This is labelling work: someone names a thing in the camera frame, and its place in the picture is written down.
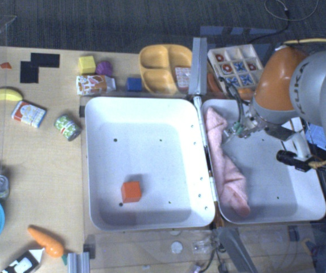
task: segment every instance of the white compartment tray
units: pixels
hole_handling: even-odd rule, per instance
[[[203,104],[204,114],[210,106],[226,118],[228,124],[238,118],[235,100],[208,100]],[[246,176],[251,208],[250,215],[242,218],[225,203],[220,203],[221,214],[228,221],[262,224],[314,221],[324,217],[326,202],[316,171],[304,173],[278,162],[276,154],[283,149],[280,140],[260,131],[247,139],[235,137],[222,145],[222,149]]]
[[[198,115],[185,100],[97,97],[85,108],[90,217],[101,230],[202,227],[214,202]],[[121,186],[142,198],[121,206]]]

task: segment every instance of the banana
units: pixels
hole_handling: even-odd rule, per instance
[[[22,100],[22,95],[14,89],[2,88],[0,89],[1,100],[20,101]]]

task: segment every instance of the green can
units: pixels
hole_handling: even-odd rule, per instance
[[[60,116],[54,126],[69,141],[74,140],[81,133],[81,128],[66,114]]]

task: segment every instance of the yellow cable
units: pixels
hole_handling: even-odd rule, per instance
[[[318,168],[326,165],[326,161],[322,161],[322,162],[312,161],[312,162],[309,162],[308,165],[313,169],[318,169]]]
[[[283,44],[302,44],[302,43],[326,43],[326,39],[313,38],[313,39],[300,39],[300,40],[287,40]]]

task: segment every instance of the wooden table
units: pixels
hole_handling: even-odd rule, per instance
[[[20,62],[30,61],[31,52],[60,54],[60,67],[39,68],[38,84],[21,84]],[[75,80],[79,74],[78,58],[86,55],[93,55],[95,61],[110,61],[120,87],[124,86],[127,77],[139,76],[136,54],[0,47],[0,64],[8,61],[12,66],[12,70],[0,68],[0,87],[13,87],[23,94],[26,101],[47,110],[42,124],[35,129],[11,119],[16,102],[0,102],[0,168],[10,181],[10,196],[3,203],[6,223],[0,235],[0,271],[26,250],[39,247],[27,232],[29,225],[39,226],[57,236],[68,251],[82,252],[85,241],[82,136],[69,142],[53,124],[64,113],[82,124]],[[147,272],[186,272],[193,264],[179,261],[178,257],[175,260],[175,264],[149,266]],[[123,264],[116,264],[118,269],[92,272],[142,270],[140,265],[120,267]],[[43,255],[38,272],[66,271],[61,259]]]

